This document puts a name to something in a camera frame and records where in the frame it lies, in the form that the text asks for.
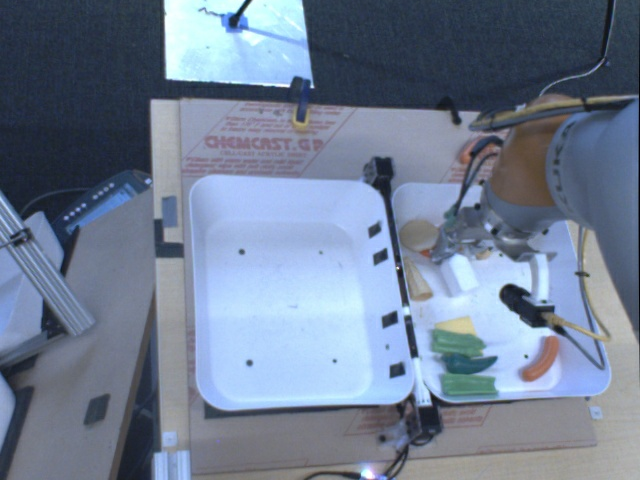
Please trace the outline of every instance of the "toy sausage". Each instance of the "toy sausage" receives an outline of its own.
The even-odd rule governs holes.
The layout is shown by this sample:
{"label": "toy sausage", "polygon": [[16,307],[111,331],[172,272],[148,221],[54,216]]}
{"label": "toy sausage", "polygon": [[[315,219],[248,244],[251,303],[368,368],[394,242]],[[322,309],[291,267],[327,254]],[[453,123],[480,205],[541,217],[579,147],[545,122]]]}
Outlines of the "toy sausage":
{"label": "toy sausage", "polygon": [[522,371],[522,380],[526,382],[533,382],[534,380],[539,379],[545,373],[547,373],[549,371],[549,368],[551,368],[554,361],[556,360],[559,350],[560,340],[558,339],[558,337],[547,336],[544,339],[542,352],[538,357],[538,360]]}

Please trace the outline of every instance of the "wooden table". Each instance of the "wooden table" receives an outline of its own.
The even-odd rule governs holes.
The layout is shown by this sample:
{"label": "wooden table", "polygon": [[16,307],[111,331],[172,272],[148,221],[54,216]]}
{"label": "wooden table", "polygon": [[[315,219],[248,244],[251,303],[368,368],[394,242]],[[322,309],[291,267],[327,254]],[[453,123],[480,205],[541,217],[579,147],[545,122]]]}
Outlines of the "wooden table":
{"label": "wooden table", "polygon": [[[153,323],[151,217],[147,191],[81,230],[66,278],[96,324],[9,379],[34,388],[9,480],[117,477]],[[104,419],[85,425],[105,395]]]}
{"label": "wooden table", "polygon": [[[154,101],[151,106],[155,218],[162,218],[162,200],[178,195],[178,222],[164,229],[166,242],[182,243],[180,120],[176,101]],[[160,375],[160,427],[176,433],[177,440],[163,449],[189,450],[187,344],[185,336],[184,260],[160,258],[156,262],[156,302]],[[587,251],[592,273],[592,299],[614,336],[607,345],[612,382],[588,404],[602,411],[594,422],[596,447],[505,453],[408,461],[400,480],[455,478],[456,480],[512,480],[569,478],[636,478],[640,471],[640,381],[638,342],[615,294],[595,241]],[[358,471],[358,465],[338,471]],[[301,480],[319,468],[282,469],[196,476],[198,480]]]}

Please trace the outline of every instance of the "green toy pepper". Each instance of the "green toy pepper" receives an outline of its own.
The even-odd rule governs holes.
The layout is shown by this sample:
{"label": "green toy pepper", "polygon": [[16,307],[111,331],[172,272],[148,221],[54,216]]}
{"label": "green toy pepper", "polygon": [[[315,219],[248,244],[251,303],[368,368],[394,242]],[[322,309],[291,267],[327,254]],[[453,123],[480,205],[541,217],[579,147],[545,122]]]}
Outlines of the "green toy pepper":
{"label": "green toy pepper", "polygon": [[492,366],[498,360],[498,356],[479,357],[472,359],[463,354],[451,353],[444,354],[442,361],[447,367],[449,373],[471,374],[479,373]]}
{"label": "green toy pepper", "polygon": [[486,375],[460,375],[443,373],[442,392],[449,396],[496,395],[495,377]]}
{"label": "green toy pepper", "polygon": [[484,341],[473,334],[434,329],[432,331],[431,350],[433,352],[458,353],[468,357],[479,357],[486,347]]}

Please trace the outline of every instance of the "orange object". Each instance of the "orange object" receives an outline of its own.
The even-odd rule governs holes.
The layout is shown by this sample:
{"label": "orange object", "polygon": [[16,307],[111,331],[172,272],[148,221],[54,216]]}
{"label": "orange object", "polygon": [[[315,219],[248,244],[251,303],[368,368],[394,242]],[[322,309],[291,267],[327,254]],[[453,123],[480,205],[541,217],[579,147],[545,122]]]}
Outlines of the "orange object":
{"label": "orange object", "polygon": [[[570,99],[545,94],[528,105]],[[491,190],[503,201],[522,206],[555,206],[547,185],[546,163],[549,144],[568,115],[522,123],[512,129],[491,174]]]}
{"label": "orange object", "polygon": [[558,357],[559,350],[560,340],[558,337],[547,336],[544,339],[542,353],[538,357],[538,360],[522,371],[522,380],[526,382],[533,382],[547,373],[553,362],[556,360],[556,357]]}
{"label": "orange object", "polygon": [[469,162],[471,162],[471,151],[481,138],[482,137],[476,137],[475,139],[471,139],[464,145],[458,156],[458,162],[462,165],[469,165]]}

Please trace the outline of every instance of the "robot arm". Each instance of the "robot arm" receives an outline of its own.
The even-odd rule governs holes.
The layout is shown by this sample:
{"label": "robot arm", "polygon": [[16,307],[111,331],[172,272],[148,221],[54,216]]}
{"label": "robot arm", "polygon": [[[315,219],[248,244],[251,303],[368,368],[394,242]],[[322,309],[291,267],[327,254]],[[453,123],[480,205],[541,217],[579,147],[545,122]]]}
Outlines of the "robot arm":
{"label": "robot arm", "polygon": [[[549,95],[533,104],[562,101]],[[558,220],[595,231],[634,327],[638,327],[638,99],[622,110],[556,116],[516,126],[474,208],[440,230],[432,259],[492,242],[515,261]]]}

